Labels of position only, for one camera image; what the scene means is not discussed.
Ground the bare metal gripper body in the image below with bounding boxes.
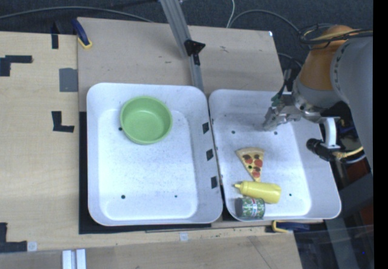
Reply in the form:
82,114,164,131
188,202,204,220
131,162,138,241
271,91,322,124

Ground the white plastic tray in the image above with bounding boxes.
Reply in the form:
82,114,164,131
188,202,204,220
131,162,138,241
208,88,343,222
86,82,224,227

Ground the pale wood board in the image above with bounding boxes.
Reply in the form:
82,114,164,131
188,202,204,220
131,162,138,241
77,16,326,234

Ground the black cylinder on white bracket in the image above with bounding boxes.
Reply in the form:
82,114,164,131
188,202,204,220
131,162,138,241
306,116,342,162

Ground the green bowl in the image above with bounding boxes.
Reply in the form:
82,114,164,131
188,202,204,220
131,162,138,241
119,96,174,145

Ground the yellow mustard bottle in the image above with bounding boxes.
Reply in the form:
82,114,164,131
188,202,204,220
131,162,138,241
233,181,283,205

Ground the toy pizza slice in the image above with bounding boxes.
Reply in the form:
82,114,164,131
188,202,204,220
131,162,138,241
235,147,265,183

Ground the green and white can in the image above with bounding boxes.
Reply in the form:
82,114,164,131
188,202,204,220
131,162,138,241
235,196,266,221

